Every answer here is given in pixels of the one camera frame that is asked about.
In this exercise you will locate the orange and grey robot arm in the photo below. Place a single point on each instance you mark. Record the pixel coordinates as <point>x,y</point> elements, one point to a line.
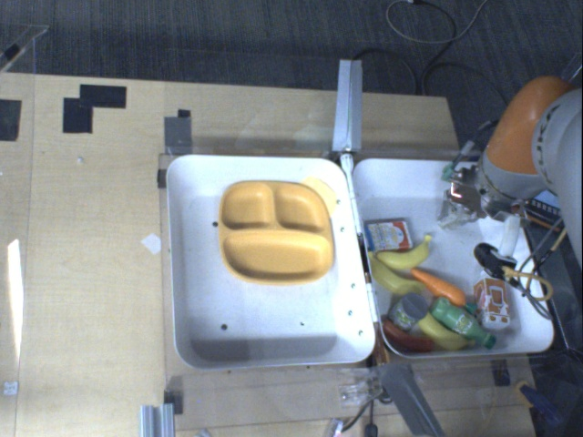
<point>553,153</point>

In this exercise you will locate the orange carrot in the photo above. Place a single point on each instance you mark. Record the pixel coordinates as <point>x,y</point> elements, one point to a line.
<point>439,286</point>

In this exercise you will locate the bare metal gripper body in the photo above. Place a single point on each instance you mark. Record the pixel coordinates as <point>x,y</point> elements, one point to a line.
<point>469,189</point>

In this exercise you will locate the orange and white carton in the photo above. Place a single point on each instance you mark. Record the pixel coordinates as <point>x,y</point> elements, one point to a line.
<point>492,303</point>

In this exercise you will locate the orange divided plate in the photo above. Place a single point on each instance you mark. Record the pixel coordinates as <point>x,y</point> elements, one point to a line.
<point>273,248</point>

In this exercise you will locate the red sausage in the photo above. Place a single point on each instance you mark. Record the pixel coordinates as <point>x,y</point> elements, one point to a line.
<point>405,340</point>

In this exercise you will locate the red and blue printed carton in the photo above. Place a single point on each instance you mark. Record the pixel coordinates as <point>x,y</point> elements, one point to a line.
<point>389,235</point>

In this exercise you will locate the green bottle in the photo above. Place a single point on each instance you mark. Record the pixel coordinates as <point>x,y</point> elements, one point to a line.
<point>457,321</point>

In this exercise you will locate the white plastic tray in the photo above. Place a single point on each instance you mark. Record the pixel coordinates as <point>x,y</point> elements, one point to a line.
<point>401,189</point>
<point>273,326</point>

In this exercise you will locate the grey can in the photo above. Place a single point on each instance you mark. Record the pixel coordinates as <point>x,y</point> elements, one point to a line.
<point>407,312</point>

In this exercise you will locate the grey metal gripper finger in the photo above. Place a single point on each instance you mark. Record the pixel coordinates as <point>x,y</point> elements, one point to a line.
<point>448,216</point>
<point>467,219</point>

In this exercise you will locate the yellow banana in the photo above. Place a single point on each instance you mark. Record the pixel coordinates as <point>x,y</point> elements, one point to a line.
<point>391,280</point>
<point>442,337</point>
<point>405,257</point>

